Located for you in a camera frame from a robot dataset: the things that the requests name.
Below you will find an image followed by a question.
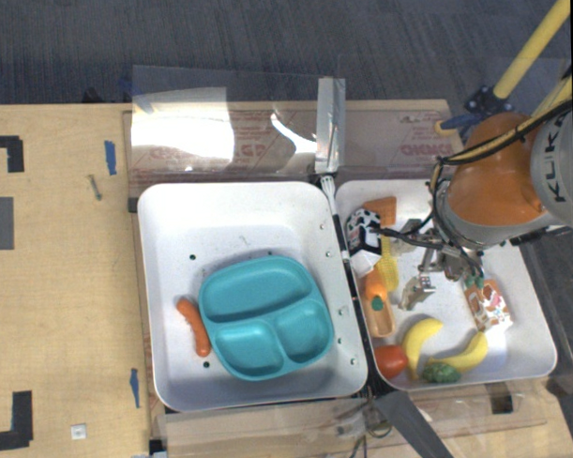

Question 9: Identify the yellow banana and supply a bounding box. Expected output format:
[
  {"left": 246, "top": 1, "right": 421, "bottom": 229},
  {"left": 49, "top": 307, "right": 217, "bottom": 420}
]
[
  {"left": 400, "top": 316, "right": 446, "bottom": 382},
  {"left": 423, "top": 330, "right": 490, "bottom": 375}
]

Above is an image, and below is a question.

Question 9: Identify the green toy broccoli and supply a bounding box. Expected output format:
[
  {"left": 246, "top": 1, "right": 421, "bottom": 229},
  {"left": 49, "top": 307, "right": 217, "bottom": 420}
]
[{"left": 421, "top": 361, "right": 462, "bottom": 386}]

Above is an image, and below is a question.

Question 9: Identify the teal divided plate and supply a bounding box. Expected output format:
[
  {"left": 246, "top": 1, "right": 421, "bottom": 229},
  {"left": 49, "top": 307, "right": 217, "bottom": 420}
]
[{"left": 196, "top": 252, "right": 338, "bottom": 384}]

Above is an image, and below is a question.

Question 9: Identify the red toy tomato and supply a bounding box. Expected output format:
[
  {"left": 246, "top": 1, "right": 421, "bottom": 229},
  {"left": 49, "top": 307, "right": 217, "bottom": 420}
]
[{"left": 373, "top": 343, "right": 410, "bottom": 382}]

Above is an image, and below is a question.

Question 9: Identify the black and white carton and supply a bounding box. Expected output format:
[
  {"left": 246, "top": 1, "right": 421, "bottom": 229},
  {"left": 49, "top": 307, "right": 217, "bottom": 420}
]
[{"left": 345, "top": 206, "right": 385, "bottom": 275}]

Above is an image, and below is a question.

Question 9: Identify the orange pizza slice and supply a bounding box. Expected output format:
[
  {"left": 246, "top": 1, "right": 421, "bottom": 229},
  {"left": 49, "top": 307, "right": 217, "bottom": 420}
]
[{"left": 361, "top": 195, "right": 399, "bottom": 229}]

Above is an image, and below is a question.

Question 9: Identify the tan toy bread bun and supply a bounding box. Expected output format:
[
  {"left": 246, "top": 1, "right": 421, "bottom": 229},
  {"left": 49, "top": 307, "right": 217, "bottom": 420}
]
[{"left": 359, "top": 275, "right": 398, "bottom": 340}]

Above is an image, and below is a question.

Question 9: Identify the orange toy sausage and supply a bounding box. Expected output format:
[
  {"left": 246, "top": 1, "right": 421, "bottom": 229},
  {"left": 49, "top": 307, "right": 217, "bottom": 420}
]
[{"left": 175, "top": 296, "right": 213, "bottom": 359}]

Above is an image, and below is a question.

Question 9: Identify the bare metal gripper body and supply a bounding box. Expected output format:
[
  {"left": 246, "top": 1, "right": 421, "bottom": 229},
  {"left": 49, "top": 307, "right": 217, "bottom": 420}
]
[{"left": 417, "top": 237, "right": 486, "bottom": 285}]

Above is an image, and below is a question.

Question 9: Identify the orange toy carrot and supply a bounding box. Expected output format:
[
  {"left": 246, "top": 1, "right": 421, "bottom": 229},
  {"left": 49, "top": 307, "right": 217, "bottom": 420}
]
[{"left": 362, "top": 267, "right": 390, "bottom": 313}]

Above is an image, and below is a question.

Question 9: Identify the colourful printed carton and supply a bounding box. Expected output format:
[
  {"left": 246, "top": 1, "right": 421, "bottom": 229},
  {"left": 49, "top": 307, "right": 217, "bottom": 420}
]
[{"left": 462, "top": 278, "right": 514, "bottom": 333}]

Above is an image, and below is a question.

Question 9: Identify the white plastic tray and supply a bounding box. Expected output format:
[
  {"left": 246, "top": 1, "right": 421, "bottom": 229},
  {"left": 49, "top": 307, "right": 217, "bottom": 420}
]
[
  {"left": 334, "top": 173, "right": 560, "bottom": 395},
  {"left": 135, "top": 176, "right": 370, "bottom": 414}
]

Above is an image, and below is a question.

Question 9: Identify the yellow toy corn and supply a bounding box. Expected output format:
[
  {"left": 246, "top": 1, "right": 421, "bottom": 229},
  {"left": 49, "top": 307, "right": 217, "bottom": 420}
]
[{"left": 379, "top": 236, "right": 400, "bottom": 293}]

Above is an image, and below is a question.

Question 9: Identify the brown cardboard board red print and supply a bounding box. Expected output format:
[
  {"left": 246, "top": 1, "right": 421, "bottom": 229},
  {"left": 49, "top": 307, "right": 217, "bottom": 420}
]
[{"left": 121, "top": 90, "right": 557, "bottom": 447}]

